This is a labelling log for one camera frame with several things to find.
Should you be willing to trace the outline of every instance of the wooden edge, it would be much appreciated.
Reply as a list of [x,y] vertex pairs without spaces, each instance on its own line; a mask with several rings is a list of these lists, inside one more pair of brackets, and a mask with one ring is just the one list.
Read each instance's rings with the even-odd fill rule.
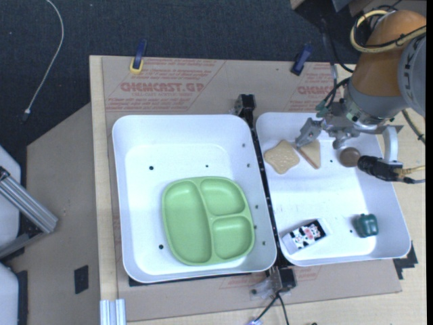
[[99,259],[99,287],[101,300],[118,298],[116,256],[108,166],[104,78],[102,57],[90,56],[91,109],[93,125],[93,154],[95,162],[95,191],[97,242]]

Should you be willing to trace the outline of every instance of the green divided plate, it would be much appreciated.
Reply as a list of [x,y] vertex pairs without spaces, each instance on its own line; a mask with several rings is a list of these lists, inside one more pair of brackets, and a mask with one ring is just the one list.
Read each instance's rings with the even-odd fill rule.
[[166,186],[164,229],[173,255],[187,265],[212,265],[247,255],[254,245],[250,207],[225,177],[193,177]]

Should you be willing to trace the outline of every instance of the brown round object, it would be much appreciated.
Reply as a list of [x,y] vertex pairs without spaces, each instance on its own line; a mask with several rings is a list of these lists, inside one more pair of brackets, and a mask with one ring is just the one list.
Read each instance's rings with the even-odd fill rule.
[[361,154],[356,148],[347,147],[340,153],[340,162],[345,167],[355,167]]

